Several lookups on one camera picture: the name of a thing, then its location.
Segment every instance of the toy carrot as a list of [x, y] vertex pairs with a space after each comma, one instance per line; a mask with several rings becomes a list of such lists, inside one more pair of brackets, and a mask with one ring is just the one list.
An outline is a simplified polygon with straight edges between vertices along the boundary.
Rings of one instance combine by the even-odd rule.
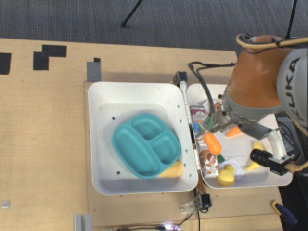
[[219, 141], [216, 139], [215, 135], [212, 133], [207, 133], [203, 136], [204, 142], [206, 143], [209, 151], [213, 155], [219, 155], [221, 153], [221, 145]]
[[227, 137], [231, 137], [231, 136], [234, 136], [236, 134], [239, 134], [241, 133], [242, 131], [240, 131], [239, 127], [238, 126], [235, 126], [234, 128], [232, 128], [230, 130], [230, 132], [227, 134]]

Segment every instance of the wooden table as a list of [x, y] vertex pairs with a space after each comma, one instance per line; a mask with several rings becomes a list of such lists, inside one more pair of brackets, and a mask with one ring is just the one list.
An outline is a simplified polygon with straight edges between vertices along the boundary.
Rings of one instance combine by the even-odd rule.
[[[42, 45], [67, 46], [66, 57], [50, 57], [49, 71], [33, 70], [33, 52]], [[229, 63], [232, 51], [0, 39], [11, 53], [8, 75], [0, 75], [0, 230], [72, 231], [75, 214], [93, 214], [94, 230], [179, 221], [179, 203], [191, 192], [125, 196], [90, 195], [87, 179], [84, 82], [86, 64], [102, 62], [103, 81], [170, 82], [187, 63]], [[208, 83], [228, 82], [230, 68], [210, 69]], [[214, 190], [213, 206], [201, 215], [201, 230], [282, 230], [270, 201], [281, 201], [277, 187]], [[91, 209], [93, 201], [101, 209]], [[196, 216], [183, 224], [196, 230]]]

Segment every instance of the small white square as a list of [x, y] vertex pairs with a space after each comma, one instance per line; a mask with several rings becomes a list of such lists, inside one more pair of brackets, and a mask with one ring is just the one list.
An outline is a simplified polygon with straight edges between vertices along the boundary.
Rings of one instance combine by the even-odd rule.
[[2, 209], [8, 209], [8, 208], [10, 208], [10, 204], [11, 204], [10, 201], [2, 201], [1, 202], [1, 208]]

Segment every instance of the teal plate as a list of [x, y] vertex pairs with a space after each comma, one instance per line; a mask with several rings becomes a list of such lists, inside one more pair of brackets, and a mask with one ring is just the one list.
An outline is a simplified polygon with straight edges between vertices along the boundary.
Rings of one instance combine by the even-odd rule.
[[112, 145], [136, 176], [153, 178], [180, 156], [180, 142], [168, 126], [149, 113], [137, 115], [116, 128]]

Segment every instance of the gray carpet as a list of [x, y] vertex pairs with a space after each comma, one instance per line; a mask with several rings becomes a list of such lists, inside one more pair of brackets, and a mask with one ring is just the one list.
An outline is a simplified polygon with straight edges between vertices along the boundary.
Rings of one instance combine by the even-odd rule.
[[[237, 50], [235, 36], [287, 31], [292, 0], [0, 0], [0, 38]], [[298, 0], [292, 36], [307, 36]]]

